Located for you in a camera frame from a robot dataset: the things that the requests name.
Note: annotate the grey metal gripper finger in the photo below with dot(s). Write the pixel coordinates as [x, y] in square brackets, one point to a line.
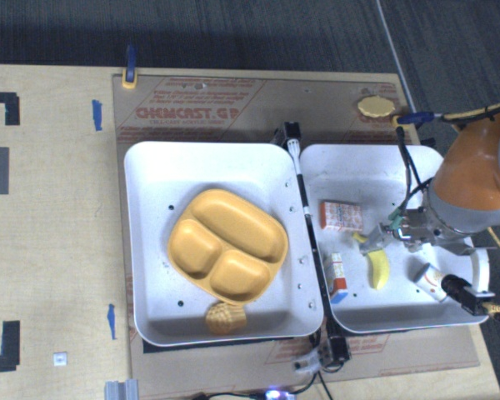
[373, 240]

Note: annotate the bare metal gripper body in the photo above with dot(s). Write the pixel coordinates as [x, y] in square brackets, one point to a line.
[416, 227]

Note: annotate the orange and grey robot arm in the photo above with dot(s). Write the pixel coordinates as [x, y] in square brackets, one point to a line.
[471, 173]

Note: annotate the yellow banana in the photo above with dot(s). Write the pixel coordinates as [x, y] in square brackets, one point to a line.
[379, 269]

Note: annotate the white orange and blue carton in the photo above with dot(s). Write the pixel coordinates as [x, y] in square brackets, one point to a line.
[336, 275]

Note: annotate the white cup with grey lid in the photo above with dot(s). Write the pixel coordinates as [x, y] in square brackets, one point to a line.
[429, 281]

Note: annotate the white plastic tray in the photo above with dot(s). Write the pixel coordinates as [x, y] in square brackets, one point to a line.
[358, 173]
[158, 298]

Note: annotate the thin black and white rod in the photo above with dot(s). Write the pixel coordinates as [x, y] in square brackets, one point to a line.
[305, 200]

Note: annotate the yellow divided plate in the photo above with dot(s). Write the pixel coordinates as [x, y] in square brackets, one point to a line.
[233, 223]

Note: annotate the brown cardboard board red print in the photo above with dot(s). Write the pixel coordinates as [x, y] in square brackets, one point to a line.
[216, 111]

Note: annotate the black cylinder on white bracket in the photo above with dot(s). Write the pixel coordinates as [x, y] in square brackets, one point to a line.
[466, 292]

